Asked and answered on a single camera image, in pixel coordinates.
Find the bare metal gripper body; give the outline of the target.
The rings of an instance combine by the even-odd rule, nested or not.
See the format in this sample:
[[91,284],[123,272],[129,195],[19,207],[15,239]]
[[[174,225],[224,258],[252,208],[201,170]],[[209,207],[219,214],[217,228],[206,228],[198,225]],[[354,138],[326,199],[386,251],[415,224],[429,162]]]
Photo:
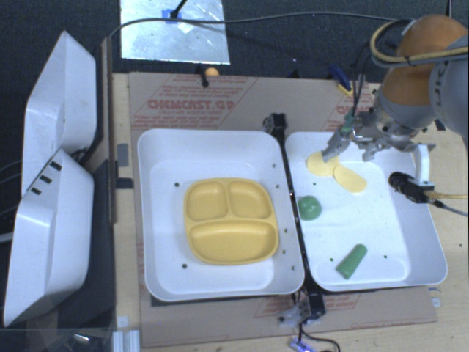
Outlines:
[[388,148],[408,151],[418,129],[401,125],[385,112],[360,112],[352,121],[351,140],[366,152],[378,152]]

